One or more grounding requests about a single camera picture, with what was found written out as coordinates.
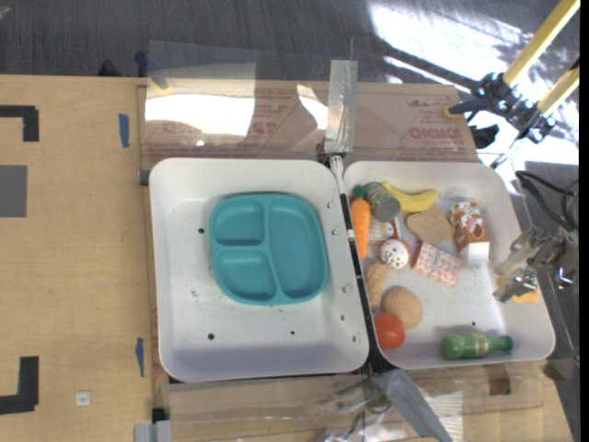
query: tomato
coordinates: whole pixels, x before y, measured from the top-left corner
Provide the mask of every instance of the tomato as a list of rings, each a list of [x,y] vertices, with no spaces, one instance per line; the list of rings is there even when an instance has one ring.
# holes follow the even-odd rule
[[[375,318],[376,339],[384,349],[396,349],[405,342],[405,328],[396,314],[380,313]]]

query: carrot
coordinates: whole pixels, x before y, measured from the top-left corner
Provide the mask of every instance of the carrot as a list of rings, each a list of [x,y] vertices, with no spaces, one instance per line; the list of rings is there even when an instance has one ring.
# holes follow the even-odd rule
[[[350,204],[350,215],[352,216],[352,226],[356,236],[356,246],[360,258],[366,257],[368,252],[368,234],[370,232],[370,203],[364,198],[356,198]]]

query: yellow banana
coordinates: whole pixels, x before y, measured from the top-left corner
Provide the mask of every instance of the yellow banana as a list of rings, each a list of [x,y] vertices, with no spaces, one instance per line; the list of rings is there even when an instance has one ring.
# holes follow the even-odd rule
[[[383,188],[390,193],[391,196],[397,199],[401,205],[401,210],[408,213],[419,213],[433,206],[437,201],[439,193],[437,190],[428,190],[421,193],[404,193],[394,189],[388,184],[388,181],[381,181]]]

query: yellow pole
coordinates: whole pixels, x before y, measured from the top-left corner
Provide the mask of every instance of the yellow pole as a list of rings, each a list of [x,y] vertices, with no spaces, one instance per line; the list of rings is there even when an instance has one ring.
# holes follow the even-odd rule
[[[549,92],[537,103],[537,110],[549,116],[579,86],[581,66],[566,71]]]
[[[507,86],[517,85],[519,78],[529,70],[580,7],[581,0],[559,1],[536,34],[502,75],[502,80]]]

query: wooden surface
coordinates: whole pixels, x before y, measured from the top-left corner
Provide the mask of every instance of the wooden surface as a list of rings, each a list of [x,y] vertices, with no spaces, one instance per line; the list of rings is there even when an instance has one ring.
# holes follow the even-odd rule
[[[0,104],[35,105],[40,141],[0,118],[0,164],[28,166],[27,217],[0,217],[0,396],[40,359],[39,405],[0,440],[131,441],[153,399],[137,87],[133,78],[0,76]],[[123,148],[119,113],[129,116]],[[144,377],[135,356],[144,340]],[[75,394],[92,391],[89,406]]]

